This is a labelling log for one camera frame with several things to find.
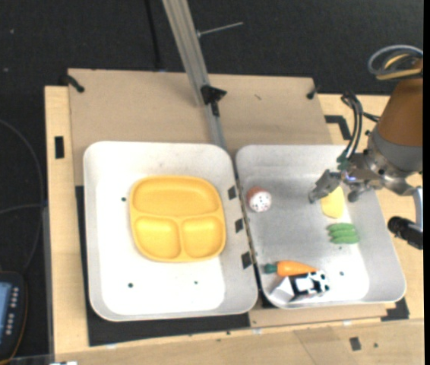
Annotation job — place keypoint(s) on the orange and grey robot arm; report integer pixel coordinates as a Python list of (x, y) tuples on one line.
[(403, 124)]

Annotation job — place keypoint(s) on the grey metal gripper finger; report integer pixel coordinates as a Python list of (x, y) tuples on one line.
[(324, 186), (358, 192)]

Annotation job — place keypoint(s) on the yellow toy food piece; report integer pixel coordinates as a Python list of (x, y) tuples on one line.
[(332, 204)]

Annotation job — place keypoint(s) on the yellow divided plate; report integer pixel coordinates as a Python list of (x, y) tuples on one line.
[(177, 219)]

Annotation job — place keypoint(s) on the thin black rod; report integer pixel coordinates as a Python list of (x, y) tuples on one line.
[(246, 219)]

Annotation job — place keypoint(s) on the white plastic tray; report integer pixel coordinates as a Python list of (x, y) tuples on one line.
[(120, 242), (298, 234)]

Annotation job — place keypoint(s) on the orange carrot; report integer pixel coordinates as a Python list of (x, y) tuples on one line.
[(291, 268)]

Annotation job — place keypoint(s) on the black and white milk carton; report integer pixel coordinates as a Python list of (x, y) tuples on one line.
[(306, 285)]

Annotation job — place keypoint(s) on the green pea pods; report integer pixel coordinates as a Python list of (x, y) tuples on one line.
[(343, 233)]

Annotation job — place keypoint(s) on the brown cardboard board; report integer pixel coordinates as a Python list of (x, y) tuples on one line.
[(162, 108)]

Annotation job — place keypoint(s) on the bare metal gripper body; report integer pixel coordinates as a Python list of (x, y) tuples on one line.
[(370, 171)]

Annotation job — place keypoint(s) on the black cylinder on white bracket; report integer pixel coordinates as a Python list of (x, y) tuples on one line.
[(408, 224)]

